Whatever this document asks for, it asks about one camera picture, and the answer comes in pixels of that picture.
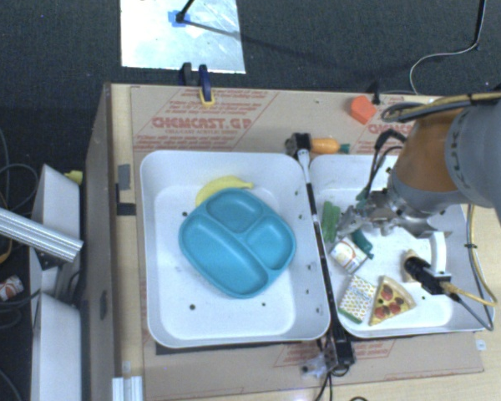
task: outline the metal rod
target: metal rod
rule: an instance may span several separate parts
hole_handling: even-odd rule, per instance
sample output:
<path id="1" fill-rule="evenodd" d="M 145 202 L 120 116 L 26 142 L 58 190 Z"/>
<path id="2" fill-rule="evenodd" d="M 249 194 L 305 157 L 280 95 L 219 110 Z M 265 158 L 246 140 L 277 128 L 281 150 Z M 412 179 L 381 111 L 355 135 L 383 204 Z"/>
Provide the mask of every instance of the metal rod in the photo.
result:
<path id="1" fill-rule="evenodd" d="M 314 232 L 316 233 L 317 250 L 319 251 L 319 259 L 323 273 L 323 281 L 325 283 L 326 299 L 331 312 L 331 326 L 329 331 L 332 335 L 334 343 L 338 371 L 347 371 L 351 365 L 355 363 L 354 350 L 351 342 L 347 339 L 347 335 L 343 331 L 342 323 L 336 313 L 336 301 L 334 299 L 334 291 L 332 290 L 330 273 L 326 264 L 326 253 L 322 239 L 321 226 L 319 224 L 319 215 L 317 214 L 316 197 L 311 185 L 310 179 L 310 151 L 300 149 L 296 153 L 297 160 L 301 164 L 302 172 L 306 182 L 306 191 L 308 193 L 308 201 L 310 202 L 311 218 L 314 223 Z"/>
<path id="2" fill-rule="evenodd" d="M 74 261 L 84 244 L 79 239 L 3 208 L 0 208 L 0 235 L 67 263 Z"/>
<path id="3" fill-rule="evenodd" d="M 176 22 L 177 23 L 184 23 L 184 17 L 185 14 L 187 13 L 188 10 L 190 10 L 191 5 L 193 4 L 195 0 L 188 0 L 187 3 L 185 4 L 184 8 L 176 13 Z"/>

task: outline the white cable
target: white cable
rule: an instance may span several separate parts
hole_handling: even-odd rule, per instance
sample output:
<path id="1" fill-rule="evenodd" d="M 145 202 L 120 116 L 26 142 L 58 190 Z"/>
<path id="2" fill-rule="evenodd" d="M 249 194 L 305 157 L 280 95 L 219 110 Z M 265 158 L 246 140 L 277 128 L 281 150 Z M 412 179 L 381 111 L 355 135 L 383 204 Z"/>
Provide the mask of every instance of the white cable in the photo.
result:
<path id="1" fill-rule="evenodd" d="M 410 74 L 408 75 L 408 79 L 410 81 L 410 87 L 412 88 L 412 90 L 414 91 L 414 93 L 416 95 L 419 95 L 419 92 L 418 90 L 416 89 L 416 87 L 414 86 L 414 81 L 413 81 L 413 78 L 412 78 L 412 75 L 413 75 L 413 72 L 414 72 L 414 69 L 416 69 L 416 67 L 422 63 L 423 61 L 427 60 L 427 59 L 430 59 L 430 58 L 437 58 L 437 57 L 451 57 L 451 56 L 454 56 L 454 55 L 460 55 L 462 53 L 466 53 L 466 52 L 469 52 L 471 50 L 474 50 L 477 46 L 478 46 L 478 41 L 481 37 L 481 32 L 483 31 L 483 25 L 484 25 L 484 14 L 486 13 L 486 0 L 483 1 L 483 11 L 482 11 L 482 14 L 481 14 L 481 19 L 480 19 L 480 23 L 478 25 L 478 32 L 477 32 L 477 37 L 475 38 L 475 41 L 473 42 L 473 44 L 471 46 L 469 46 L 468 48 L 466 49 L 462 49 L 462 50 L 458 50 L 456 52 L 442 52 L 442 53 L 431 53 L 429 55 L 425 55 L 424 57 L 420 58 L 411 68 L 410 68 Z"/>

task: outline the pizza slice toy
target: pizza slice toy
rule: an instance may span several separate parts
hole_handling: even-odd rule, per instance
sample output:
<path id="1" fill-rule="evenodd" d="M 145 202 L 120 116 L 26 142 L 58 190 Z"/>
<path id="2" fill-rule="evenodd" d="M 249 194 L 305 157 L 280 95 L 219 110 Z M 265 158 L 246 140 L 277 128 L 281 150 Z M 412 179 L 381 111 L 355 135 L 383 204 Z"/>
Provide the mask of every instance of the pizza slice toy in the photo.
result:
<path id="1" fill-rule="evenodd" d="M 391 317 L 414 309 L 416 303 L 410 293 L 401 284 L 395 282 L 390 277 L 382 277 L 381 284 L 377 290 L 373 313 L 369 325 L 376 325 Z"/>

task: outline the blue divided tray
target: blue divided tray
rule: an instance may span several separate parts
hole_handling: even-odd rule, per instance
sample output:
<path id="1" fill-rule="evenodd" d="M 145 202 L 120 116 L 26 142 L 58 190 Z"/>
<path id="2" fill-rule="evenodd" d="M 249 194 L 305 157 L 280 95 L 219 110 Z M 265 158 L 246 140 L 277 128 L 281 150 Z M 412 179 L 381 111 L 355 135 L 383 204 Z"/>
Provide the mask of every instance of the blue divided tray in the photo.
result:
<path id="1" fill-rule="evenodd" d="M 247 190 L 224 189 L 184 221 L 180 249 L 195 268 L 229 296 L 264 291 L 295 255 L 291 228 Z"/>

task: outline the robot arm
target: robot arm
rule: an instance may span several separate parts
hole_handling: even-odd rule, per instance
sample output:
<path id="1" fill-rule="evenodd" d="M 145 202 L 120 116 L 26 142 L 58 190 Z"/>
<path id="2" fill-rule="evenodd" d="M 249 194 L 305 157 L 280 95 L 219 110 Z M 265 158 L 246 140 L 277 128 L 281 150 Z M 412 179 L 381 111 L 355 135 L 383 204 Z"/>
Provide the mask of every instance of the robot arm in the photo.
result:
<path id="1" fill-rule="evenodd" d="M 345 221 L 394 226 L 416 237 L 434 229 L 428 218 L 453 204 L 494 207 L 501 223 L 501 100 L 437 112 L 419 119 L 397 159 L 387 188 L 372 191 L 363 208 Z"/>

